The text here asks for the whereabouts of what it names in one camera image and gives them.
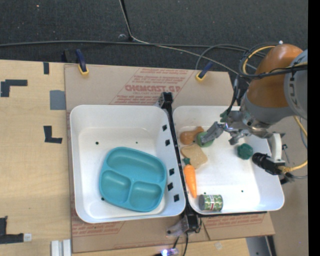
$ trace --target cardboard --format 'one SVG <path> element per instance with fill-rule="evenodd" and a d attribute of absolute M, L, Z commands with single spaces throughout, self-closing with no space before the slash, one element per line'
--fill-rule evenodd
<path fill-rule="evenodd" d="M 72 251 L 171 245 L 176 238 L 167 236 L 166 228 L 176 224 L 180 216 L 100 224 L 86 223 L 77 216 L 70 112 L 78 105 L 156 105 L 162 92 L 172 92 L 173 109 L 178 106 L 228 106 L 232 99 L 229 75 L 209 71 L 206 79 L 198 82 L 195 79 L 197 70 L 101 65 L 88 65 L 88 69 L 88 75 L 81 75 L 76 64 L 66 64 L 64 68 Z M 215 216 L 202 221 L 200 232 L 190 236 L 191 243 L 274 234 L 268 213 Z"/>

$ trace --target can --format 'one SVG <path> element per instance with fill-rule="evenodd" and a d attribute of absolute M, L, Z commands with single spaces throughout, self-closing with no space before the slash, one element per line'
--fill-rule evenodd
<path fill-rule="evenodd" d="M 220 212 L 224 205 L 220 194 L 201 194 L 198 203 L 201 211 L 210 212 Z"/>

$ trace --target toy carrot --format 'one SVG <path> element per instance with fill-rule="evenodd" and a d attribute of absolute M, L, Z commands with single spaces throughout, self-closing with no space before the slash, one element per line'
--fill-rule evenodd
<path fill-rule="evenodd" d="M 197 198 L 197 183 L 196 183 L 196 170 L 190 164 L 189 158 L 184 158 L 183 161 L 186 165 L 183 168 L 185 182 L 194 198 Z"/>

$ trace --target blue divided plate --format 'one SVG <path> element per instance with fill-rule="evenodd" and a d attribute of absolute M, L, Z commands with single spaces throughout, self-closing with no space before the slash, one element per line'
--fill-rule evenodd
<path fill-rule="evenodd" d="M 167 170 L 157 157 L 129 147 L 108 152 L 99 177 L 105 201 L 125 209 L 150 212 L 164 195 Z"/>

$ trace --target cable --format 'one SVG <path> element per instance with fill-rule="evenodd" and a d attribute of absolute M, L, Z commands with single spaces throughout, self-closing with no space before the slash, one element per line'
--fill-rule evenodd
<path fill-rule="evenodd" d="M 240 78 L 240 75 L 237 74 L 235 79 L 234 79 L 234 82 L 233 82 L 233 95 L 232 95 L 232 100 L 231 100 L 231 103 L 229 105 L 229 107 L 227 108 L 227 110 L 225 111 L 225 115 L 228 116 L 233 105 L 235 104 L 236 100 L 237 100 L 237 96 L 236 96 L 236 92 L 238 90 L 238 85 L 239 85 L 239 78 Z"/>
<path fill-rule="evenodd" d="M 257 53 L 269 49 L 269 48 L 274 48 L 275 46 L 279 45 L 280 43 L 262 43 L 258 44 L 257 46 L 251 48 L 248 52 L 246 52 L 239 65 L 239 73 L 241 74 L 242 77 L 244 78 L 249 78 L 249 79 L 261 79 L 264 77 L 270 77 L 270 76 L 276 76 L 276 75 L 281 75 L 281 74 L 287 74 L 287 73 L 294 73 L 296 71 L 302 71 L 302 70 L 307 70 L 308 69 L 308 63 L 303 62 L 303 63 L 298 63 L 294 64 L 292 66 L 284 67 L 284 68 L 275 68 L 271 70 L 270 72 L 264 72 L 260 74 L 248 74 L 246 71 L 246 66 L 247 62 L 249 59 L 256 55 Z"/>
<path fill-rule="evenodd" d="M 189 242 L 189 236 L 188 236 L 188 232 L 186 232 L 186 233 L 185 233 L 185 248 L 184 248 L 184 252 L 183 252 L 183 255 L 182 255 L 182 256 L 185 256 L 185 255 L 186 255 L 188 242 Z"/>
<path fill-rule="evenodd" d="M 302 123 L 299 121 L 298 117 L 296 115 L 293 116 L 294 120 L 302 130 L 303 134 L 305 135 L 306 138 L 308 138 L 308 133 L 306 129 L 303 127 Z M 284 173 L 292 172 L 298 169 L 301 169 L 302 167 L 306 166 L 308 164 L 308 159 L 306 159 L 303 163 L 297 165 L 297 166 L 292 166 L 292 167 L 287 167 L 287 166 L 279 166 L 278 168 L 282 170 Z"/>
<path fill-rule="evenodd" d="M 141 43 L 140 42 L 119 42 L 119 41 L 97 41 L 97 40 L 55 40 L 55 41 L 33 41 L 33 42 L 11 42 L 2 43 L 0 47 L 29 46 L 29 45 L 48 45 L 48 44 L 103 44 L 103 45 L 128 45 L 128 46 L 168 46 L 186 48 L 209 48 L 212 45 L 203 44 L 175 44 L 175 43 Z"/>
<path fill-rule="evenodd" d="M 292 173 L 289 173 L 289 172 L 287 172 L 286 175 L 290 178 L 297 179 L 297 180 L 303 180 L 303 179 L 308 178 L 308 175 L 296 176 L 296 175 L 293 175 Z"/>
<path fill-rule="evenodd" d="M 178 235 L 178 237 L 176 238 L 172 248 L 176 248 L 179 238 L 180 238 L 180 235 Z"/>
<path fill-rule="evenodd" d="M 215 49 L 215 48 L 222 48 L 222 49 L 228 49 L 228 50 L 235 50 L 235 51 L 241 51 L 241 52 L 245 52 L 245 51 L 248 51 L 249 49 L 248 48 L 245 48 L 245 47 L 242 47 L 242 46 L 238 46 L 238 45 L 233 45 L 233 44 L 217 44 L 217 45 L 213 45 L 211 47 L 209 47 L 208 49 L 206 49 L 203 53 L 201 53 L 201 55 L 199 56 L 196 64 L 195 64 L 195 70 L 198 70 L 198 65 L 199 65 L 199 62 L 201 60 L 201 58 L 203 58 L 203 56 L 209 52 L 210 50 L 212 49 Z M 261 54 L 259 53 L 258 54 L 260 57 L 264 57 L 265 54 Z"/>
<path fill-rule="evenodd" d="M 130 29 L 130 25 L 129 25 L 127 10 L 126 10 L 126 7 L 125 7 L 125 0 L 119 0 L 119 3 L 120 3 L 120 7 L 121 7 L 121 10 L 122 10 L 123 16 L 124 16 L 124 21 L 125 21 L 125 24 L 126 24 L 129 36 L 130 36 L 129 39 L 133 41 L 134 38 L 132 37 L 132 34 L 131 34 L 131 29 Z"/>
<path fill-rule="evenodd" d="M 134 39 L 135 41 L 137 41 L 137 42 L 140 42 L 140 43 L 143 43 L 143 44 L 147 44 L 147 45 L 148 45 L 148 44 L 149 44 L 148 42 L 139 40 L 139 39 L 135 38 L 135 37 L 132 35 L 131 29 L 130 29 L 130 26 L 129 26 L 128 17 L 127 17 L 126 12 L 125 12 L 124 4 L 123 4 L 123 2 L 122 2 L 121 0 L 119 0 L 119 3 L 120 3 L 120 6 L 121 6 L 121 10 L 122 10 L 122 13 L 123 13 L 123 16 L 124 16 L 124 19 L 125 19 L 125 24 L 126 24 L 126 26 L 127 26 L 127 29 L 128 29 L 128 32 L 129 32 L 130 37 L 131 37 L 132 39 Z M 212 61 L 213 63 L 216 63 L 216 64 L 218 64 L 218 65 L 226 68 L 227 70 L 229 70 L 229 71 L 231 71 L 231 72 L 233 72 L 233 73 L 235 73 L 235 74 L 238 74 L 236 71 L 234 71 L 233 69 L 227 67 L 226 65 L 224 65 L 224 64 L 222 64 L 222 63 L 220 63 L 220 62 L 217 62 L 217 61 L 215 61 L 215 60 L 213 60 L 213 59 L 204 57 L 204 55 L 205 55 L 205 53 L 206 53 L 207 51 L 209 51 L 209 50 L 211 50 L 211 49 L 213 49 L 213 48 L 216 48 L 216 46 L 211 46 L 211 47 L 209 47 L 204 53 L 202 53 L 202 55 L 198 55 L 198 54 L 196 54 L 196 53 L 193 53 L 193 52 L 190 52 L 190 51 L 187 51 L 187 50 L 182 50 L 182 49 L 173 48 L 173 47 L 171 47 L 171 46 L 164 46 L 164 45 L 155 45 L 155 46 L 156 46 L 156 47 L 161 47 L 161 48 L 167 48 L 167 49 L 171 49 L 171 50 L 176 50 L 176 51 L 180 51 L 180 52 L 184 52 L 184 53 L 191 54 L 191 55 L 194 55 L 194 56 L 198 56 L 199 58 L 198 58 L 198 62 L 197 62 L 197 64 L 196 64 L 195 70 L 198 69 L 198 63 L 199 63 L 200 59 L 201 59 L 201 58 L 204 58 L 204 59 L 207 59 L 207 60 L 209 60 L 209 61 Z"/>
<path fill-rule="evenodd" d="M 303 132 L 303 130 L 301 128 L 300 128 L 300 137 L 301 137 L 301 140 L 302 140 L 302 143 L 303 143 L 304 147 L 306 149 L 308 149 L 308 145 L 307 145 L 307 143 L 305 141 L 305 137 L 304 137 L 304 132 Z"/>
<path fill-rule="evenodd" d="M 196 231 L 194 231 L 195 233 L 200 233 L 201 231 L 201 228 L 202 228 L 202 219 L 200 218 L 200 223 L 199 223 L 199 227 Z"/>

